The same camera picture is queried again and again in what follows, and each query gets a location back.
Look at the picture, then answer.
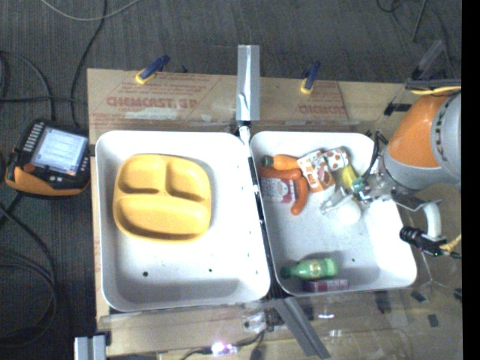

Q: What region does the orange carrot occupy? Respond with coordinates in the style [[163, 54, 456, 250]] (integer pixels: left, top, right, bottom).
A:
[[261, 154, 303, 172]]

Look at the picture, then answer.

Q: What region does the white plastic tray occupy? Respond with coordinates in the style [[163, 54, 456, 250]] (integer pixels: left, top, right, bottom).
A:
[[94, 130, 272, 313], [249, 130, 419, 298]]

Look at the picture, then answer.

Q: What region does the brown cardboard board red print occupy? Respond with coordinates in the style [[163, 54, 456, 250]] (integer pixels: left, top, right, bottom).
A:
[[86, 68, 463, 356]]

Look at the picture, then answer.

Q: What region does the white and pink carton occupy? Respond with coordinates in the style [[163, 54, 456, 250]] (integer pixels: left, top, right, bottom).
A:
[[259, 177, 298, 204]]

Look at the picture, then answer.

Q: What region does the white egg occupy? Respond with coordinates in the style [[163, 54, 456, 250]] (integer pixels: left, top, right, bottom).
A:
[[334, 198, 363, 227]]

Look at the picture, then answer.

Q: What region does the white can with orange dots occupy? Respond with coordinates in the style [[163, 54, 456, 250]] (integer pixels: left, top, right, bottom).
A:
[[322, 146, 351, 172]]

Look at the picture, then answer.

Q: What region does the black cylinder on white bracket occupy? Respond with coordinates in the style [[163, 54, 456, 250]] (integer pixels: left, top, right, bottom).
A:
[[391, 192, 449, 257]]

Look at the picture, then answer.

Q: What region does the yellow banana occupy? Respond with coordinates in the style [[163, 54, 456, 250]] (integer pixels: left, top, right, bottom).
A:
[[340, 164, 359, 194]]

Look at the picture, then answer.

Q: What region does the green bottle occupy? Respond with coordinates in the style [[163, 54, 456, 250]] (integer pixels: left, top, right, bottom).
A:
[[280, 257, 340, 281]]

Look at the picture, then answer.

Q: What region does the orange and white carton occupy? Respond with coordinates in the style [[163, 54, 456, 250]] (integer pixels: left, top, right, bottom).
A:
[[296, 149, 336, 194]]

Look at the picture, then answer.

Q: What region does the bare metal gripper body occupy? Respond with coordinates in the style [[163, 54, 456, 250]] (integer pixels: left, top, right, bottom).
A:
[[358, 171, 394, 203]]

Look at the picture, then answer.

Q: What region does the yellow divided plate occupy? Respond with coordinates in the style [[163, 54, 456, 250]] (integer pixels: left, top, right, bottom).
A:
[[112, 152, 214, 244]]

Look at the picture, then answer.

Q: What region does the purple box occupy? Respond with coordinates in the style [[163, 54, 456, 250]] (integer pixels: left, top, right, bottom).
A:
[[302, 278, 350, 293]]

